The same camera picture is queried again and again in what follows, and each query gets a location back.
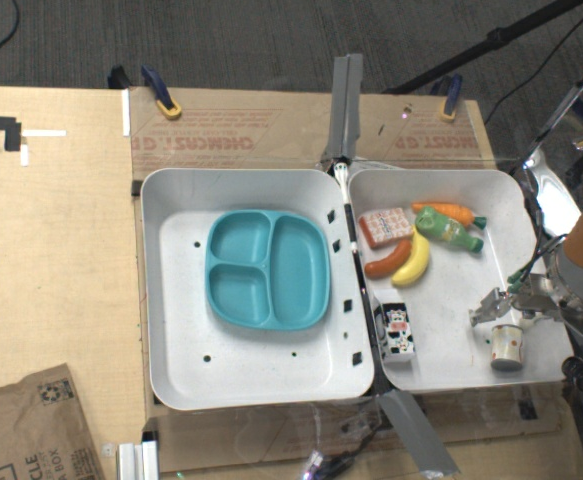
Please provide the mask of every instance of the green toy bottle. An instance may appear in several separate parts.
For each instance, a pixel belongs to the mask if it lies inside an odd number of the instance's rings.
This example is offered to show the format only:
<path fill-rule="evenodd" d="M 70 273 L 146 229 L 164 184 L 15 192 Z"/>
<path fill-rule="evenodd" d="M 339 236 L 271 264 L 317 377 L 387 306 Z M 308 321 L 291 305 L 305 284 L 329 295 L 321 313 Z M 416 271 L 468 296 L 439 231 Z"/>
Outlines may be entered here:
<path fill-rule="evenodd" d="M 418 212 L 415 227 L 424 236 L 463 247 L 470 252 L 480 252 L 484 245 L 480 238 L 467 233 L 457 220 L 442 215 L 430 206 L 425 206 Z"/>

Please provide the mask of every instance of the black bracket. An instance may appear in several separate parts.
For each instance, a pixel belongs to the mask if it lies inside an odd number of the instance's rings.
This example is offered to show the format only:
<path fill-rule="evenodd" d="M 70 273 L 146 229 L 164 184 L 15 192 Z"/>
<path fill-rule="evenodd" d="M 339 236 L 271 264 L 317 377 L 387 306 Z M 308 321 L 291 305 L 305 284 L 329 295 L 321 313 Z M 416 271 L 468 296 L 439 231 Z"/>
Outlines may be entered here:
<path fill-rule="evenodd" d="M 22 143 L 22 123 L 15 117 L 0 117 L 0 130 L 4 131 L 4 150 L 20 151 Z"/>
<path fill-rule="evenodd" d="M 138 197 L 142 190 L 142 183 L 144 180 L 133 180 L 131 182 L 131 195 L 133 197 Z"/>
<path fill-rule="evenodd" d="M 120 65 L 111 68 L 111 73 L 107 77 L 107 84 L 109 89 L 128 89 L 133 85 L 124 72 L 124 68 Z"/>

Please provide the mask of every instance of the teal divided plate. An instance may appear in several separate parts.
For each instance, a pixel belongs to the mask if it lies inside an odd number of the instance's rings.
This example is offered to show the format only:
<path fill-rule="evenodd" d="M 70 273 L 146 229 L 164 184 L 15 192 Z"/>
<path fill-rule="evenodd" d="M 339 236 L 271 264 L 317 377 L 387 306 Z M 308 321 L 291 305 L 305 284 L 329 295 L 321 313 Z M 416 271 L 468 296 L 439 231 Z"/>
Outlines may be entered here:
<path fill-rule="evenodd" d="M 279 331 L 311 327 L 327 310 L 330 279 L 326 239 L 305 217 L 237 210 L 211 227 L 207 300 L 232 324 Z"/>

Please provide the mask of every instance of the plywood board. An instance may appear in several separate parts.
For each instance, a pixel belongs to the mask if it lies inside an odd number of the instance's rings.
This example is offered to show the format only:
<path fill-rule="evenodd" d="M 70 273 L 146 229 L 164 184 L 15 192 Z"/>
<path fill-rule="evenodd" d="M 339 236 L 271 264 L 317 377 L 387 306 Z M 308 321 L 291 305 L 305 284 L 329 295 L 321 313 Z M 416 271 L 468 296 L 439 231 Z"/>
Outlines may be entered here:
<path fill-rule="evenodd" d="M 0 87 L 30 137 L 0 132 L 0 386 L 67 363 L 96 448 L 145 422 L 129 139 L 119 91 Z M 102 457 L 107 478 L 115 459 Z"/>

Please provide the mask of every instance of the metal stand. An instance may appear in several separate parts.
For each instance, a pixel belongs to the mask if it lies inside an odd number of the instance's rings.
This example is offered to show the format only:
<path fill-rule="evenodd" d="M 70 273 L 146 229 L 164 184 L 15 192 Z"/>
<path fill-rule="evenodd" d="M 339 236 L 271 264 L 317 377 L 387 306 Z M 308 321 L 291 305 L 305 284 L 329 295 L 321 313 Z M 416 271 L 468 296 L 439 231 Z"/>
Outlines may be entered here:
<path fill-rule="evenodd" d="M 517 39 L 527 32 L 544 25 L 554 18 L 557 18 L 582 4 L 583 0 L 556 0 L 533 14 L 530 14 L 526 18 L 516 21 L 513 25 L 505 28 L 498 27 L 492 30 L 487 34 L 485 41 L 472 46 L 468 50 L 465 50 L 433 69 L 430 69 L 426 73 L 415 77 L 413 80 L 399 85 L 398 87 L 385 89 L 383 94 L 408 94 L 413 92 L 423 85 L 437 80 L 441 76 L 454 71 L 460 66 L 464 66 L 486 53 L 499 50 L 514 39 Z"/>

